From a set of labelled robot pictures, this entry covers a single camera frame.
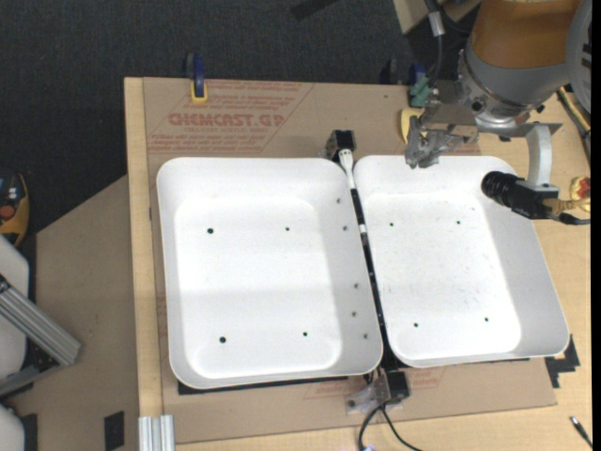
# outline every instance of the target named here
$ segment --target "wooden table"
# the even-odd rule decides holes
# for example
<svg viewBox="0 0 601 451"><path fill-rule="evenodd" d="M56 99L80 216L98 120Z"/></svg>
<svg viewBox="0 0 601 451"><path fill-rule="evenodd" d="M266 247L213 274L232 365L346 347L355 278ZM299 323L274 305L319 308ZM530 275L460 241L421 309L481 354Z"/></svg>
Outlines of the wooden table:
<svg viewBox="0 0 601 451"><path fill-rule="evenodd" d="M333 116L352 114L359 120L376 118L383 132L396 134L398 110L407 106L407 90L402 86L343 86L317 84L324 99L329 99ZM144 79L125 80L126 125L128 136L131 205L131 242L133 286L137 340L138 389L141 415L163 414L161 367L156 318L152 232L148 215L150 198L146 159L146 125ZM590 175L583 146L574 125L555 97L547 102L541 120L559 121L564 126L554 135L552 183L569 187L576 176ZM329 121L323 125L343 125ZM346 122L353 128L353 121ZM528 150L523 139L501 143L492 135L482 135L483 154L495 155L508 162L519 175L527 174ZM572 427L569 416L576 416L592 435L591 375L591 253L590 227L566 226L544 221L535 223L547 264L560 296L570 332L578 350L581 367L562 374L562 388L557 390L559 404L554 407L515 412L459 416L405 422L399 432L407 441L424 450L517 450L517 449L587 449L587 444ZM285 435L272 435L210 443L179 445L178 450L293 450L346 449L356 446L356 428L336 428ZM387 426L373 425L365 441L378 451L402 449Z"/></svg>

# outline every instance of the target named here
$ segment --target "dark floor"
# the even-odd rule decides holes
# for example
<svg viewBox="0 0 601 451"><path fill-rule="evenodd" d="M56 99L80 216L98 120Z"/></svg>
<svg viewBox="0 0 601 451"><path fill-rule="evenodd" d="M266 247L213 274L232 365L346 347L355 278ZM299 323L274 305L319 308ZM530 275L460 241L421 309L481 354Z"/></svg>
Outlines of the dark floor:
<svg viewBox="0 0 601 451"><path fill-rule="evenodd" d="M125 175L125 76L180 76L188 51L209 78L306 82L377 84L392 57L406 80L415 55L434 61L427 24L404 37L393 0L316 3L0 0L0 165L26 179L30 230Z"/></svg>

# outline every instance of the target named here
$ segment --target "pen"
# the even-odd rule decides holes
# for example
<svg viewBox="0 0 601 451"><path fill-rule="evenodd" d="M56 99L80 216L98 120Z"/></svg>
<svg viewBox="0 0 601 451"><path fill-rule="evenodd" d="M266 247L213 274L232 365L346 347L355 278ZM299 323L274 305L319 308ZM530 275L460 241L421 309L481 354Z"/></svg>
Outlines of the pen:
<svg viewBox="0 0 601 451"><path fill-rule="evenodd" d="M576 428L576 431L578 431L578 434L582 436L582 439L586 441L590 447L593 447L593 442L590 440L589 435L584 430L582 424L574 416L570 417L570 420L572 421L574 428Z"/></svg>

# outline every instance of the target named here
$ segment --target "orange cylinder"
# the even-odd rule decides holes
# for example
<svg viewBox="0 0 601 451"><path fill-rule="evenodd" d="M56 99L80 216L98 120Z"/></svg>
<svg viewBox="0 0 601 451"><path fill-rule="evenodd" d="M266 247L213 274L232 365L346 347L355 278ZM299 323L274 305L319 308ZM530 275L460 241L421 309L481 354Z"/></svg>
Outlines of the orange cylinder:
<svg viewBox="0 0 601 451"><path fill-rule="evenodd" d="M486 64L534 69L565 61L565 44L581 0L514 3L484 0L470 35L474 53Z"/></svg>

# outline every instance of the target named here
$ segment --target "yellow and black tool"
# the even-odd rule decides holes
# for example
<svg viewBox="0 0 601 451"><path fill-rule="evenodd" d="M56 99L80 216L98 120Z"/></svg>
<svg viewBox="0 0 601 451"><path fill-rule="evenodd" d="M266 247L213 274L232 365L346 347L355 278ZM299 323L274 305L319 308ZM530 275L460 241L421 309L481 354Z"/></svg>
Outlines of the yellow and black tool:
<svg viewBox="0 0 601 451"><path fill-rule="evenodd" d="M21 174L0 167L0 234L15 246L29 224L29 195Z"/></svg>

